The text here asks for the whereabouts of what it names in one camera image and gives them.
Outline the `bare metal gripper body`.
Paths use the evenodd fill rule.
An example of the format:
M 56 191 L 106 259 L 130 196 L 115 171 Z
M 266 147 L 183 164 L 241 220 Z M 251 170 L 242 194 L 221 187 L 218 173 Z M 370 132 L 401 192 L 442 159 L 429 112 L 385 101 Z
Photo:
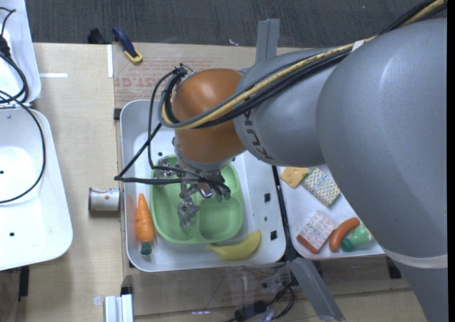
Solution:
M 223 200 L 223 176 L 220 170 L 189 171 L 181 167 L 176 169 L 181 180 L 180 204 L 193 204 L 194 193 L 203 198 L 214 198 L 217 202 Z

